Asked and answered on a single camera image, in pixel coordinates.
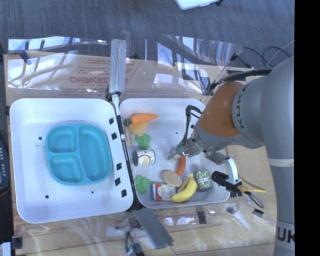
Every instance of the food can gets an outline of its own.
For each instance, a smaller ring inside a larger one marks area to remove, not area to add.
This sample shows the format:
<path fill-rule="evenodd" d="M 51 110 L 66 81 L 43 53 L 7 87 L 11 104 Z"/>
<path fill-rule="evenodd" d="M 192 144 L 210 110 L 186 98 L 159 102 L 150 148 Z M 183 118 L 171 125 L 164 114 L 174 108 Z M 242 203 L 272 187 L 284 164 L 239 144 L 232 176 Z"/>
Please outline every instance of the food can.
<path fill-rule="evenodd" d="M 152 149 L 134 151 L 132 160 L 135 166 L 153 165 L 156 162 L 156 153 Z"/>
<path fill-rule="evenodd" d="M 198 185 L 197 191 L 204 192 L 213 188 L 213 183 L 207 170 L 196 171 L 193 174 L 193 178 L 195 179 Z"/>
<path fill-rule="evenodd" d="M 168 184 L 152 184 L 152 201 L 171 201 L 171 198 L 177 193 L 176 187 Z"/>

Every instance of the toy carrot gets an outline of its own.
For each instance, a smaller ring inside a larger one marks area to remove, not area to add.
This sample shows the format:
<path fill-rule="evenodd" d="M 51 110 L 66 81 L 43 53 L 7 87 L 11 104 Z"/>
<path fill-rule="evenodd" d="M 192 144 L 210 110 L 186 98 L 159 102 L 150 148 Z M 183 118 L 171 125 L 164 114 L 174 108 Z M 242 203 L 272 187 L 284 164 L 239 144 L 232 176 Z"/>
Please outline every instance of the toy carrot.
<path fill-rule="evenodd" d="M 176 173 L 179 174 L 180 176 L 184 173 L 185 168 L 186 168 L 186 157 L 182 156 L 178 159 L 178 168 L 176 169 Z"/>
<path fill-rule="evenodd" d="M 148 114 L 148 113 L 138 113 L 138 114 L 133 114 L 130 118 L 130 120 L 125 120 L 125 125 L 133 125 L 133 126 L 138 126 L 145 124 L 153 119 L 156 119 L 158 117 L 157 114 Z"/>

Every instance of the blue plate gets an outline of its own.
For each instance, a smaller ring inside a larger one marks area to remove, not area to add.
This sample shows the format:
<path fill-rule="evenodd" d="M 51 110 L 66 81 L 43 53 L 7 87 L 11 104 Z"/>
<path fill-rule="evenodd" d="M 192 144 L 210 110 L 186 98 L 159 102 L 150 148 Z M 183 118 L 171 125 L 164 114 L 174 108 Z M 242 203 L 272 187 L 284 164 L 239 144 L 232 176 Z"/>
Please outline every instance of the blue plate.
<path fill-rule="evenodd" d="M 101 182 L 113 168 L 107 136 L 94 125 L 56 126 L 48 132 L 45 148 L 50 174 L 65 185 Z"/>

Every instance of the toy banana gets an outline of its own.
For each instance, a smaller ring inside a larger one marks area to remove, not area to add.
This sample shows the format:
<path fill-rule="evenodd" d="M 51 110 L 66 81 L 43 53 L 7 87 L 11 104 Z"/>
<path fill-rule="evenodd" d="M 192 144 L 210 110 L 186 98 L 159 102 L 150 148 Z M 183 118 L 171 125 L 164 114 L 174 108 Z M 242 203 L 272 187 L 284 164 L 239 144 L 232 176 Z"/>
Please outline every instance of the toy banana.
<path fill-rule="evenodd" d="M 188 181 L 188 184 L 186 185 L 185 189 L 182 190 L 179 193 L 176 193 L 172 196 L 171 200 L 174 202 L 184 202 L 192 197 L 192 195 L 196 192 L 198 185 L 196 180 L 194 179 L 194 174 L 191 173 L 189 175 L 190 179 Z"/>

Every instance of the gray robot arm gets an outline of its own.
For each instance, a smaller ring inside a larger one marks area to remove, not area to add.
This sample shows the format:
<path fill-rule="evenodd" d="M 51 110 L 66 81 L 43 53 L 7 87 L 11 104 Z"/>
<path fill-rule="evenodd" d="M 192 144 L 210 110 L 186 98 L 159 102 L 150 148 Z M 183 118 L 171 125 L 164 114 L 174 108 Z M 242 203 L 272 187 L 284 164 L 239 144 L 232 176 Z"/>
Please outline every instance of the gray robot arm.
<path fill-rule="evenodd" d="M 232 110 L 239 133 L 265 144 L 277 201 L 273 255 L 295 255 L 294 57 L 245 85 Z"/>
<path fill-rule="evenodd" d="M 217 92 L 227 92 L 228 89 L 237 87 L 235 83 L 223 86 L 224 89 L 221 87 Z M 221 164 L 225 156 L 219 153 L 219 150 L 229 145 L 241 145 L 249 149 L 264 145 L 277 201 L 273 255 L 294 256 L 294 57 L 275 66 L 268 75 L 241 85 L 235 95 L 228 96 L 217 92 L 216 97 L 213 95 L 205 107 L 192 136 L 183 143 L 183 147 L 180 143 L 172 149 L 168 159 L 203 153 L 216 164 Z M 219 101 L 225 95 L 232 101 L 221 104 Z M 217 107 L 224 104 L 232 106 L 217 110 Z M 218 112 L 223 112 L 222 118 L 216 114 Z M 226 116 L 231 116 L 232 124 L 213 128 L 219 121 L 228 121 L 224 118 Z M 228 134 L 223 134 L 231 127 L 234 132 L 231 129 Z"/>

